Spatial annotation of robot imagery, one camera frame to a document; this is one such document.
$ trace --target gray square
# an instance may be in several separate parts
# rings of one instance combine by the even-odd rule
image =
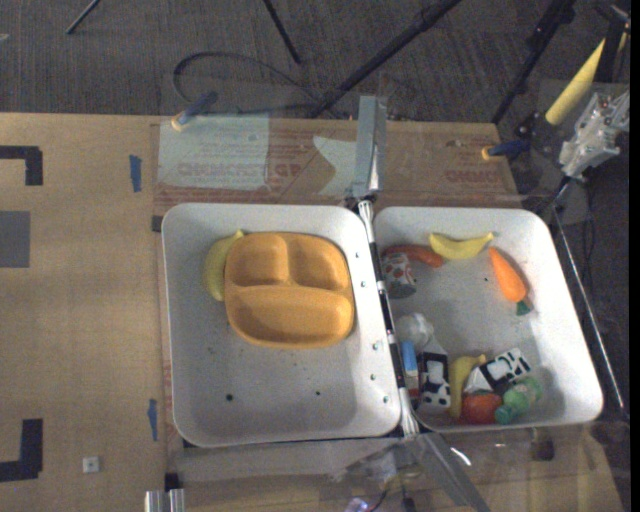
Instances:
[[[30,212],[0,211],[0,267],[27,268],[30,240]]]

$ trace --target toy banana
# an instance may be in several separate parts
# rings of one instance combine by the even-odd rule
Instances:
[[[449,415],[459,419],[462,412],[462,390],[467,377],[475,366],[487,362],[484,354],[479,357],[462,356],[449,365],[449,385],[451,386],[451,407]]]
[[[238,230],[231,236],[216,240],[204,260],[202,282],[211,296],[220,302],[224,301],[224,265],[227,254],[233,243],[243,236],[244,233]]]
[[[440,256],[444,256],[450,260],[473,258],[491,240],[493,240],[493,233],[491,231],[484,236],[469,238],[467,240],[452,240],[437,233],[431,233],[429,235],[431,249]]]

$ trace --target toy carrot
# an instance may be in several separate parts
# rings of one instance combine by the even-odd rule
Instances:
[[[489,247],[489,256],[502,294],[507,300],[517,303],[518,316],[526,315],[532,308],[527,301],[527,287],[524,281],[495,247]]]

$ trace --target white plastic bin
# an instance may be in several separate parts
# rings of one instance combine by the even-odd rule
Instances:
[[[248,344],[226,320],[224,304],[201,283],[213,242],[236,229],[323,236],[345,254],[356,302],[343,342],[311,350]],[[395,319],[421,312],[449,360],[519,347],[545,386],[542,401],[512,426],[587,422],[602,393],[553,241],[524,210],[388,208],[374,219],[378,248],[427,244],[429,232],[454,238],[493,231],[492,244],[519,265],[534,311],[516,316],[501,295],[486,250],[433,269],[414,264],[418,292],[391,301]],[[360,218],[333,206],[182,204],[162,226],[170,325],[175,424],[202,447],[383,436],[399,423],[400,403],[369,245]],[[509,428],[469,426],[447,414],[421,417],[441,432]]]

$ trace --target small white cube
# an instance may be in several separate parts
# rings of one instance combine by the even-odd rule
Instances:
[[[98,473],[100,471],[100,457],[85,457],[82,459],[83,473]]]

